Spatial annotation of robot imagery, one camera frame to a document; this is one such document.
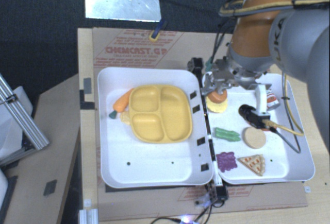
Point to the white plastic tray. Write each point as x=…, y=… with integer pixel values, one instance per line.
x=154, y=161
x=278, y=161

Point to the orange doughnut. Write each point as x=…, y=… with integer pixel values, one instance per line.
x=217, y=98

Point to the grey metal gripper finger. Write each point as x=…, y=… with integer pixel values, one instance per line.
x=207, y=88
x=221, y=89

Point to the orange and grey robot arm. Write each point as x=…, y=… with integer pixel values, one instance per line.
x=294, y=45

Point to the black cylinder on white bracket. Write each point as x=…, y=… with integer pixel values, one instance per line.
x=251, y=114

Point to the yellow divided plate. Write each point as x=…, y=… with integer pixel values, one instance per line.
x=161, y=114

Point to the beige bread piece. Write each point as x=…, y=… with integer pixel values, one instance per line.
x=125, y=118

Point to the tan round biscuit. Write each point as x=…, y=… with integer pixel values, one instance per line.
x=254, y=137

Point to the pizza slice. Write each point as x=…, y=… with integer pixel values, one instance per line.
x=254, y=163

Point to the brown cardboard board red print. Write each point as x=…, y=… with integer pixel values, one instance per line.
x=134, y=48

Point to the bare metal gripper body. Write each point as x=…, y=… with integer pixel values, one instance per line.
x=227, y=73

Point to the thin black and white rod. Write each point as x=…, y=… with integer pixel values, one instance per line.
x=209, y=138

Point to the purple grapes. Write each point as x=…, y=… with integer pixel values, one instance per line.
x=226, y=161

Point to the green beans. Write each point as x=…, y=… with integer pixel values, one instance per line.
x=227, y=134

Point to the red and white can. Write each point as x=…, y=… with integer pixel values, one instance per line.
x=272, y=99

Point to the orange carrot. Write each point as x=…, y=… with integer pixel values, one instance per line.
x=123, y=102

